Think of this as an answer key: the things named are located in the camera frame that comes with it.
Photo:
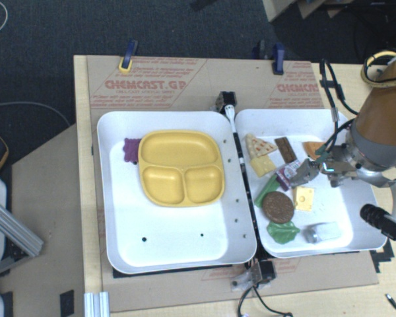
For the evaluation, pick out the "purple grapes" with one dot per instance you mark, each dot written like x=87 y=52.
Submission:
x=130 y=150

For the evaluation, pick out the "brown chocolate bar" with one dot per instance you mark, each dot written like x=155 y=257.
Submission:
x=286 y=149

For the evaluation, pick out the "white plastic tray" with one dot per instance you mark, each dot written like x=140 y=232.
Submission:
x=171 y=236
x=330 y=206

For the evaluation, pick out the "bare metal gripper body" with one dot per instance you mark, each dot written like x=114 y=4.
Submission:
x=341 y=167

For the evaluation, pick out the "black pen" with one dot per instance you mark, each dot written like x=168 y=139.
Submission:
x=393 y=304

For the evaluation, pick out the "pizza slice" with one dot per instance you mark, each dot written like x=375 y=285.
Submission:
x=258 y=145

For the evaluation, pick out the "purple and white packet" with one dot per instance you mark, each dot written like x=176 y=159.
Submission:
x=285 y=175

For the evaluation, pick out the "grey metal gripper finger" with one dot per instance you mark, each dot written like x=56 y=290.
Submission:
x=309 y=164
x=302 y=178

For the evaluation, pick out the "green lettuce leaf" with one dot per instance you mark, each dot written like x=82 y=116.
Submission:
x=282 y=232

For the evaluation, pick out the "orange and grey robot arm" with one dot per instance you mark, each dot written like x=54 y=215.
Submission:
x=379 y=111

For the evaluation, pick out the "brown burger patty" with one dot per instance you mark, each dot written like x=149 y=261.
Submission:
x=278 y=207

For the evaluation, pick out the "yellow divided plate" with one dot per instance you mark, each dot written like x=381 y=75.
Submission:
x=179 y=163

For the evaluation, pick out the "yellow cheese slice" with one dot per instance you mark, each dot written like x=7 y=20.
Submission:
x=304 y=199

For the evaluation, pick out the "orange cheese wedge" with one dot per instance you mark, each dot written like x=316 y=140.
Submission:
x=311 y=149

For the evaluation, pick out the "pale yellow cheese block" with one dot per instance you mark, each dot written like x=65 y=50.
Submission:
x=262 y=165

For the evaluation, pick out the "brown cardboard board red print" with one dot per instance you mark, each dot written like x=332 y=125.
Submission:
x=191 y=81

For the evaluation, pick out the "black cylinder on white bracket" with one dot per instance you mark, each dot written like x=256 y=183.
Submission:
x=381 y=218

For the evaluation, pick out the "thin black and white rod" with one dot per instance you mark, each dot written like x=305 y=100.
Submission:
x=242 y=163

